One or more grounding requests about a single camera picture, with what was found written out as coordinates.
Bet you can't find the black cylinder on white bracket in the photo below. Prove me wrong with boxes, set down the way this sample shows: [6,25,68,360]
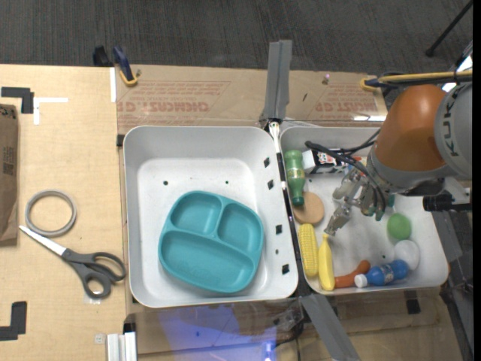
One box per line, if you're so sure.
[422,177,473,214]

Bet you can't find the brown cardboard board, red print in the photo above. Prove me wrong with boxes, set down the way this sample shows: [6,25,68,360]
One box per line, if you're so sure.
[114,64,454,356]

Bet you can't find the white plastic tray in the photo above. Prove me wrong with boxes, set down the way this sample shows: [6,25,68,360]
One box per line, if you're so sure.
[123,125,300,309]
[278,126,451,296]

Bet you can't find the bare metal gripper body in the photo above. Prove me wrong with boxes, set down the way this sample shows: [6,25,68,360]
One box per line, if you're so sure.
[347,168,392,217]

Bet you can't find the brown paper bag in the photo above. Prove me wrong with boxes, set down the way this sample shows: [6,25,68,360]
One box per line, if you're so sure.
[0,103,20,247]

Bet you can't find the yellow banana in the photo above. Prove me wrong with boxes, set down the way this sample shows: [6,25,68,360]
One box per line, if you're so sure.
[317,232,336,292]

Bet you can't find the teal divided plate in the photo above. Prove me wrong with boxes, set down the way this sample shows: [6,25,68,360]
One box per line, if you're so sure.
[157,190,265,295]

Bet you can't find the green plastic bottle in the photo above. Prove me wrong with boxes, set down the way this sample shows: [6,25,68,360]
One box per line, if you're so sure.
[283,149,307,208]

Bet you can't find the yellow corn cob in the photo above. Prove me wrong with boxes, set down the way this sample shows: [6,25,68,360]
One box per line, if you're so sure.
[297,223,320,278]

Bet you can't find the orange sausage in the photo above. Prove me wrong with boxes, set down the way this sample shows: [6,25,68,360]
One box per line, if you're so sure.
[333,259,372,290]

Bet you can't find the round tan biscuit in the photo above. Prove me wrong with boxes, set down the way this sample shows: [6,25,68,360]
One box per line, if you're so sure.
[292,190,325,226]

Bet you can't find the white ball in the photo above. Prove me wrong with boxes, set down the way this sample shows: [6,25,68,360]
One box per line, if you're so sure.
[393,239,421,272]

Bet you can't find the grey handled scissors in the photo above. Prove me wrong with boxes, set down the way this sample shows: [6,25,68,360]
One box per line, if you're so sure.
[18,224,127,299]

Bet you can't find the green ball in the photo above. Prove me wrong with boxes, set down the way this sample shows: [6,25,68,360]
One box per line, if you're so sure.
[386,212,413,241]

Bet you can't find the grey tape ring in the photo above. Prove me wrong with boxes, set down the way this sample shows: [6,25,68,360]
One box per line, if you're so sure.
[24,189,78,238]

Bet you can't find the blue bottle with white cap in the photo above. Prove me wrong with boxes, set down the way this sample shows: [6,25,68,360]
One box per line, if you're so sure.
[353,259,410,289]

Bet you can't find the white printed carton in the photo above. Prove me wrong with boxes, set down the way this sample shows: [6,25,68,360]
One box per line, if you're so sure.
[301,148,364,175]

